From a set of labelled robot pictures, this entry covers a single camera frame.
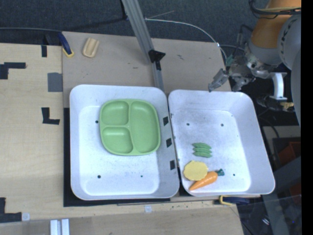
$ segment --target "yellow round toy food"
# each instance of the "yellow round toy food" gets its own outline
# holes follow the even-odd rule
[[[201,180],[207,175],[207,170],[208,168],[205,163],[199,161],[190,161],[185,165],[183,174],[187,179],[191,181],[197,181]]]

